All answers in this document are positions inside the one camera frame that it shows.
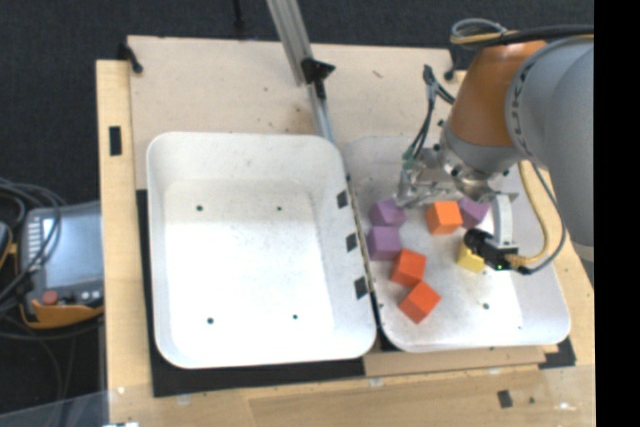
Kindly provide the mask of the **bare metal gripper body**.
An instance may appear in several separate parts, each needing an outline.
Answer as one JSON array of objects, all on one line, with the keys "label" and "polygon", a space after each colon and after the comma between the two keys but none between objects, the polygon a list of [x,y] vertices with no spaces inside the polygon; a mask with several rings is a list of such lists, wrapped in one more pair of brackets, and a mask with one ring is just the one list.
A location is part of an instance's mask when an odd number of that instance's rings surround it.
[{"label": "bare metal gripper body", "polygon": [[425,187],[425,204],[459,197],[489,203],[501,195],[514,201],[519,193],[497,189],[497,178],[470,167],[444,146],[423,147],[418,151],[409,147],[402,155],[398,188]]}]

